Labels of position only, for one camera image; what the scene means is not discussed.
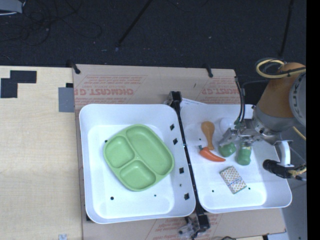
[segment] light wood surface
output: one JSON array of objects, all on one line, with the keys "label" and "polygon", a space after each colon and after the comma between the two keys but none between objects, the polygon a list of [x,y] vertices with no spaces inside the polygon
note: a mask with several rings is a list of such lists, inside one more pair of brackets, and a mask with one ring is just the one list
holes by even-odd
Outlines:
[{"label": "light wood surface", "polygon": [[58,88],[70,68],[0,66],[37,71],[17,98],[0,98],[0,239],[82,239],[74,113],[59,112]]}]

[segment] cardboard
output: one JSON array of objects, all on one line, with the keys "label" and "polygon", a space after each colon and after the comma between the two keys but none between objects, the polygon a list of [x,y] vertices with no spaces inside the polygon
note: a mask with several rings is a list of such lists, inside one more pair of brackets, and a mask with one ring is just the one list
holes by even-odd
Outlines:
[{"label": "cardboard", "polygon": [[[171,91],[206,104],[240,104],[232,69],[76,65],[73,71],[83,239],[180,240],[183,217],[96,224],[87,219],[79,112],[87,104],[162,104]],[[208,214],[211,228],[197,239],[253,237],[283,233],[280,209]]]}]

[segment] green object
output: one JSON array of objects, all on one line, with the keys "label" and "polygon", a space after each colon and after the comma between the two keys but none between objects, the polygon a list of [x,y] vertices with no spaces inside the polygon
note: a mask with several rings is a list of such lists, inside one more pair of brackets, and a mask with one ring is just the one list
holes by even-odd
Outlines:
[{"label": "green object", "polygon": [[237,162],[239,165],[247,166],[250,164],[251,151],[252,151],[251,146],[246,146],[244,143],[240,144],[240,148],[238,151],[238,157],[237,157]]},{"label": "green object", "polygon": [[166,144],[143,124],[131,125],[110,138],[103,156],[115,176],[132,191],[150,188],[175,166]]},{"label": "green object", "polygon": [[230,157],[237,150],[236,145],[233,142],[230,142],[224,146],[219,146],[218,149],[221,156],[224,158]]}]

